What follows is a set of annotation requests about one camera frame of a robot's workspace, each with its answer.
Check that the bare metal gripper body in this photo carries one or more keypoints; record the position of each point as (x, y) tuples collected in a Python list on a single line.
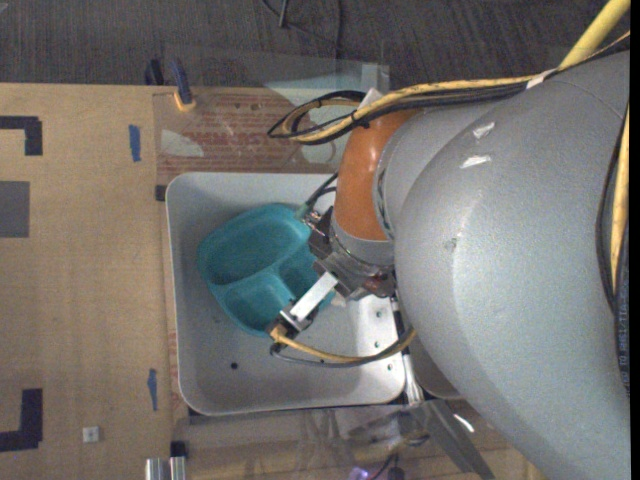
[(345, 270)]

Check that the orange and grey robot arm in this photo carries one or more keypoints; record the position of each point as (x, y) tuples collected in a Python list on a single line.
[(500, 268)]

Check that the blue divided plate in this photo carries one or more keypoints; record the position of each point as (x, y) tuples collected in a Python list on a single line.
[(250, 248)]

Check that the white plastic tray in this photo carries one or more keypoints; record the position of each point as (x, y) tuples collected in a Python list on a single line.
[(300, 378)]

